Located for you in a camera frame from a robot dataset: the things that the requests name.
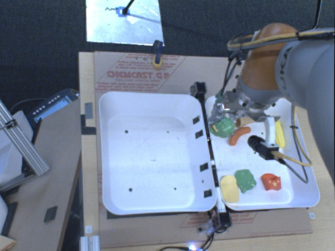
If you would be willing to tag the yellow oval slice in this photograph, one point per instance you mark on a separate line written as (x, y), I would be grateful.
(229, 189)

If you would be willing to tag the black cylinder on white bracket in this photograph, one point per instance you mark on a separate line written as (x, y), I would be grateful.
(261, 145)

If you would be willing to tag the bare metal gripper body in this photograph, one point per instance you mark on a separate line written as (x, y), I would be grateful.
(235, 103)

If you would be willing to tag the white plastic tray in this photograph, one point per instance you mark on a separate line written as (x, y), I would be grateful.
(154, 153)
(251, 163)

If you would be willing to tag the brown cardboard board red print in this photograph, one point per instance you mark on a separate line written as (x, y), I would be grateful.
(136, 72)

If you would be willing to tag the thin black and white rod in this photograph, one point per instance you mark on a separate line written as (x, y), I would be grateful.
(209, 140)

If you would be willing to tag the green leaf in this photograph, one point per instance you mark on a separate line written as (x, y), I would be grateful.
(245, 180)

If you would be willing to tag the orange sausage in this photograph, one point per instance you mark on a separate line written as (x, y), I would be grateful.
(238, 135)

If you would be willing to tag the yellow corn cob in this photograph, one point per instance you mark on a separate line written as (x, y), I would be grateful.
(280, 136)

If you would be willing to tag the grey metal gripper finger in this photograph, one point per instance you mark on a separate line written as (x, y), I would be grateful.
(214, 116)
(226, 113)

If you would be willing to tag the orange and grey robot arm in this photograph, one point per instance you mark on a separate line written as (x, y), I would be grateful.
(303, 72)

